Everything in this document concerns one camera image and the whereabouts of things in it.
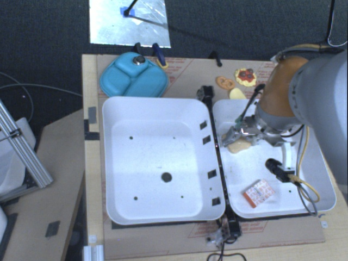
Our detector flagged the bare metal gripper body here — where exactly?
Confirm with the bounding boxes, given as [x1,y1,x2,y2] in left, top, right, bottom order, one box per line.
[240,115,296,148]

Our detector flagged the tan toy biscuit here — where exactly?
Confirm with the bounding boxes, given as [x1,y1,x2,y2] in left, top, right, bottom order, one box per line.
[221,133,252,154]

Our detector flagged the thin black rod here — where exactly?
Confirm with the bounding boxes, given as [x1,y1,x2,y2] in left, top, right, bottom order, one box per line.
[206,96,233,220]

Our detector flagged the white plastic tray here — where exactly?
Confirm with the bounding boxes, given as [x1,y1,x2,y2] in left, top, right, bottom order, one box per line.
[102,96,227,226]
[212,98,337,219]

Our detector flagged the yellow oval chip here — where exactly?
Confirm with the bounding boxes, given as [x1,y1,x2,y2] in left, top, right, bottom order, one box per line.
[228,87,248,101]

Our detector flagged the brown pretzel biscuit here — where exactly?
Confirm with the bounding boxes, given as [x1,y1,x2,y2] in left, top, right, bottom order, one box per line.
[215,76,236,90]

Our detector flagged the toy pizza slice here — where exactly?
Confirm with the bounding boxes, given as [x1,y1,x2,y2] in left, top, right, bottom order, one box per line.
[234,67,258,88]

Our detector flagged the orange and white packet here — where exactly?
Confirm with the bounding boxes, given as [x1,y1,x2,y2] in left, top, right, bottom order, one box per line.
[242,178,276,209]

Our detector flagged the brown cardboard board red print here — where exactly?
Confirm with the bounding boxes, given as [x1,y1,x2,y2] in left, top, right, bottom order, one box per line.
[96,54,326,260]

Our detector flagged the blue divided plate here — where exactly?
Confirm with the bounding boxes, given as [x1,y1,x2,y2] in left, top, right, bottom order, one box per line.
[99,51,170,98]

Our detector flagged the black cylinder on white bracket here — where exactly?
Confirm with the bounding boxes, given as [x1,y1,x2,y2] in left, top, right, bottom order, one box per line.
[265,142,296,184]

